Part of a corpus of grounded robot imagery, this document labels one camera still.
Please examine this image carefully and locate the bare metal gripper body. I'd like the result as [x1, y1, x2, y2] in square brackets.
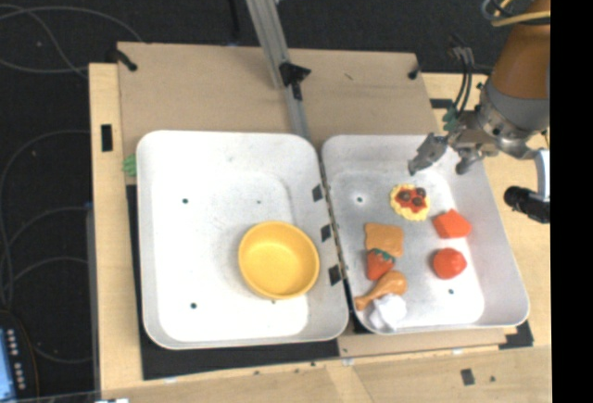
[446, 102, 549, 158]

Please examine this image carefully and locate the yellow and red pizza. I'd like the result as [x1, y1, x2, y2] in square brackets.
[389, 183, 432, 222]

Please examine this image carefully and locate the orange wedge block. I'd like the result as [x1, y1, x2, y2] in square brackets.
[432, 208, 473, 240]

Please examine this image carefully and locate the brown toast slice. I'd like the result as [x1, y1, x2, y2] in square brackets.
[363, 222, 406, 259]

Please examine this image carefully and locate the red tomato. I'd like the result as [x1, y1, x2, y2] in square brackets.
[432, 247, 469, 281]

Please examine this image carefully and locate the red strawberry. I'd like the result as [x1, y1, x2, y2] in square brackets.
[366, 247, 397, 282]

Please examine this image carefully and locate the brown chicken drumstick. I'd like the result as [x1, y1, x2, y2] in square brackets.
[354, 270, 409, 312]

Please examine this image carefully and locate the white plastic tray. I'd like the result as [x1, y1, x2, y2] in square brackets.
[320, 133, 531, 336]
[135, 129, 350, 351]

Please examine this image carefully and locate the white crumpled lump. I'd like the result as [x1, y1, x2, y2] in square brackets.
[368, 293, 410, 333]

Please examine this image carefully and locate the yellow bowl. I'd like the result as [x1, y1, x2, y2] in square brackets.
[237, 220, 322, 301]

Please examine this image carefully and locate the brown cardboard board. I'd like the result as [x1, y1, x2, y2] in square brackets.
[115, 41, 520, 359]

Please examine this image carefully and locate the black cylinder on white bracket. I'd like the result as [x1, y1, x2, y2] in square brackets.
[503, 149, 551, 224]

